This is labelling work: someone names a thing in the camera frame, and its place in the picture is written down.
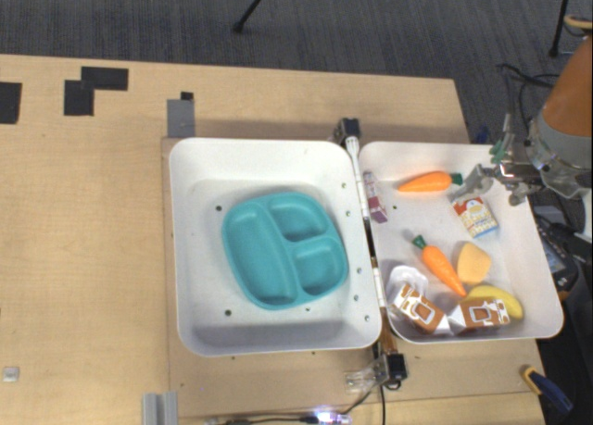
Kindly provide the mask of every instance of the white tray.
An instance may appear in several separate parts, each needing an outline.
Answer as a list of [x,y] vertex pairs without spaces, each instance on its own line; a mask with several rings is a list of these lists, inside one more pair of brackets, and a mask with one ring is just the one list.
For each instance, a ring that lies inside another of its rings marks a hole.
[[[171,151],[170,182],[178,330],[190,351],[223,356],[374,343],[381,317],[352,165],[342,148],[328,142],[185,139]],[[221,226],[232,206],[282,191],[321,203],[344,242],[348,275],[323,298],[267,310],[249,301],[236,282]]]
[[459,297],[423,265],[420,250],[411,240],[421,234],[428,244],[440,247],[449,259],[457,258],[463,242],[472,241],[493,260],[485,282],[513,293],[524,307],[523,320],[514,320],[498,330],[463,336],[424,335],[407,321],[390,318],[397,334],[412,343],[547,338],[561,329],[561,305],[527,203],[510,206],[509,192],[495,182],[483,199],[499,228],[473,239],[448,200],[447,194],[454,193],[454,187],[445,193],[429,194],[402,194],[394,189],[402,180],[433,170],[460,172],[465,177],[477,163],[489,165],[488,149],[488,146],[468,144],[373,143],[360,153],[361,169],[374,173],[389,214],[387,223],[372,222],[384,280],[394,266],[418,268],[429,280],[426,297],[447,313]]

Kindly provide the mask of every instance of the gray carpet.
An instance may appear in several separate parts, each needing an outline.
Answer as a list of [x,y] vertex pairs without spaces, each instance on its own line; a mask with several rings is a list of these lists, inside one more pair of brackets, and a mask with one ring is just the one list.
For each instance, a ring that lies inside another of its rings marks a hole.
[[[560,0],[264,0],[233,34],[249,1],[0,0],[0,53],[452,78],[472,137],[499,134],[498,63],[536,74],[566,61],[547,56]],[[561,49],[577,43],[565,33]],[[545,95],[527,90],[527,111]]]

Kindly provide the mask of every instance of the yellow cable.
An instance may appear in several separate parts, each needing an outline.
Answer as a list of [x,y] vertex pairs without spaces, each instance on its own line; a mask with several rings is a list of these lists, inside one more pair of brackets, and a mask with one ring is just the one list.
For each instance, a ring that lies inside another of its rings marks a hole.
[[591,20],[584,19],[583,17],[577,17],[576,15],[565,16],[564,23],[581,30],[593,30],[593,22]]

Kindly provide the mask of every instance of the teal plate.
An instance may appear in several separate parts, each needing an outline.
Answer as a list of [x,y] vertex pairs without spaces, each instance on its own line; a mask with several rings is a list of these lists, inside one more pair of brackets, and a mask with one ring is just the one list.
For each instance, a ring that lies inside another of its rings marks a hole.
[[262,308],[316,300],[347,276],[342,239],[305,194],[269,194],[234,206],[222,223],[222,240],[241,289]]

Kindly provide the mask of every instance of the green carrot top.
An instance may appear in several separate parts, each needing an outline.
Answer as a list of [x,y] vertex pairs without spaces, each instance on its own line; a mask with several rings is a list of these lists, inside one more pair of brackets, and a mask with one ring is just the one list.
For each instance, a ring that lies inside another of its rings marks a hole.
[[463,177],[460,173],[449,173],[449,176],[451,177],[452,183],[458,184],[459,186],[463,185]]
[[426,241],[424,240],[424,238],[421,235],[417,235],[416,237],[414,237],[414,240],[412,241],[412,243],[416,247],[419,247],[421,249],[424,249],[427,246]]

